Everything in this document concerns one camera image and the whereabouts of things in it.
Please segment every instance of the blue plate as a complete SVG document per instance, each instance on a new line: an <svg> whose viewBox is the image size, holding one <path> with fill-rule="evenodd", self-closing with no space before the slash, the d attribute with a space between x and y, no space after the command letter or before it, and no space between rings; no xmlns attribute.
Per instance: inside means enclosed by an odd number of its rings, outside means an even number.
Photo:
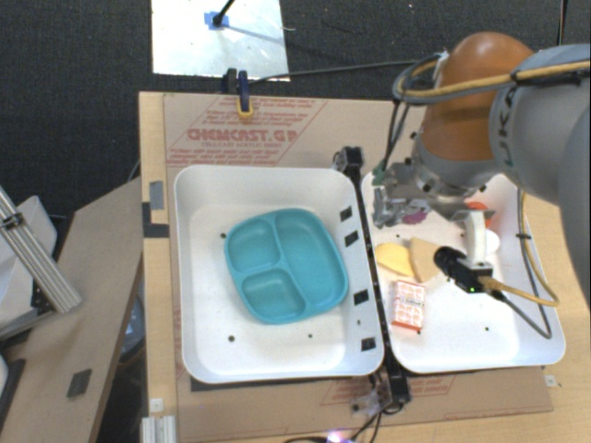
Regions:
<svg viewBox="0 0 591 443"><path fill-rule="evenodd" d="M340 304L348 278L322 221L307 210L277 210L236 225L225 258L250 313L272 324L313 317Z"/></svg>

